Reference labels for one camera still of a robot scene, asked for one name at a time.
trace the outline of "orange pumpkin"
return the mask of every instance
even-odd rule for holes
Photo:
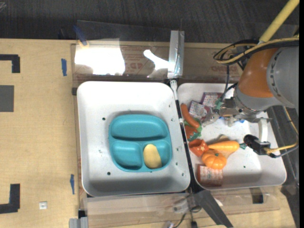
[[[216,170],[223,169],[227,164],[226,157],[215,150],[206,151],[203,154],[203,156],[201,157],[201,160],[204,162],[204,164],[207,167],[210,167],[210,168],[216,169]]]

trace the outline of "orange toy vegetable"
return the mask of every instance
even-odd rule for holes
[[[190,126],[194,128],[199,128],[200,124],[193,119],[193,117],[190,115],[188,108],[185,104],[181,104],[180,106],[181,114],[183,118],[187,121],[187,123],[190,124]]]
[[[215,150],[206,151],[203,154],[203,156],[201,157],[201,160],[204,162],[204,164],[207,167],[210,167],[210,168],[216,169],[216,170],[223,169],[227,164],[226,157],[223,156],[221,153],[218,153]]]
[[[202,139],[195,139],[189,143],[189,149],[198,157],[201,157],[209,148]]]
[[[239,143],[233,140],[223,141],[214,144],[209,144],[209,149],[235,152],[239,149]]]

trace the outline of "white dot sticker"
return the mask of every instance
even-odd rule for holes
[[[39,209],[47,209],[48,208],[48,202],[39,202]]]

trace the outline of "clear plastic sheet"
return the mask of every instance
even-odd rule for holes
[[[226,66],[213,59],[225,44],[183,43],[187,35],[178,30],[90,21],[78,21],[75,31],[79,40],[71,48],[74,87],[85,81],[226,80]],[[237,65],[230,66],[231,82],[240,75]]]
[[[265,187],[254,191],[213,191],[212,195],[226,215],[233,215],[279,210],[276,192],[278,190],[275,187]],[[193,207],[190,199],[188,193],[98,197],[83,199],[83,205],[89,226],[93,228],[147,223],[159,228],[167,221],[177,224],[183,214],[186,215],[185,220],[209,217],[203,209],[197,208],[191,215],[190,209]]]

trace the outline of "red pepper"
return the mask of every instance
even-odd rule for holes
[[[187,136],[187,140],[190,141],[191,138],[195,138],[195,135],[198,134],[198,131],[191,126],[185,125],[185,132],[186,132],[186,136]]]
[[[189,143],[189,149],[198,157],[201,157],[204,152],[209,150],[208,145],[202,139],[195,139]]]

